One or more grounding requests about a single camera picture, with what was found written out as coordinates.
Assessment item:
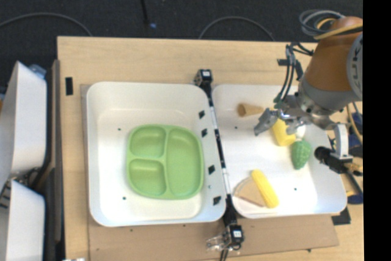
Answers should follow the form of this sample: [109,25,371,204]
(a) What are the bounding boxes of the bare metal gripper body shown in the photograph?
[278,94,337,131]

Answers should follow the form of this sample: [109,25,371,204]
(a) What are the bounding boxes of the yellow cheese block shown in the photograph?
[271,118,297,147]

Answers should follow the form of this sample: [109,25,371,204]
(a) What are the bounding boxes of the brown ice cream cone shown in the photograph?
[237,103,265,118]

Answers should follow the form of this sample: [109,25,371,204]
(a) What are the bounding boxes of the green grapes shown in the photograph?
[290,139,313,171]

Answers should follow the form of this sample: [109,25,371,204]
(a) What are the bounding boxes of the white plastic tray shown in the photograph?
[211,83,349,220]
[86,81,228,228]

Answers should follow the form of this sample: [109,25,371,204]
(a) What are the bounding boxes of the thin black and white rod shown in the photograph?
[202,82,238,226]

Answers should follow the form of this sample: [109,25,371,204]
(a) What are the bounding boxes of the yellow corn cob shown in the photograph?
[250,169,280,209]

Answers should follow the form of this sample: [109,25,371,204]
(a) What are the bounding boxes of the brown bread slice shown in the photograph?
[233,177,270,208]

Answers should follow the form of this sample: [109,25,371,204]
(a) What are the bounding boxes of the green divided plate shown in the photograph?
[125,123,205,200]

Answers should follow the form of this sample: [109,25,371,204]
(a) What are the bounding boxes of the black cylinder on white bracket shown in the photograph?
[314,123,355,175]

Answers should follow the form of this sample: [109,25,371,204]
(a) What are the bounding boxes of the black block with thin wires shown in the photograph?
[194,68,213,87]
[228,224,244,244]

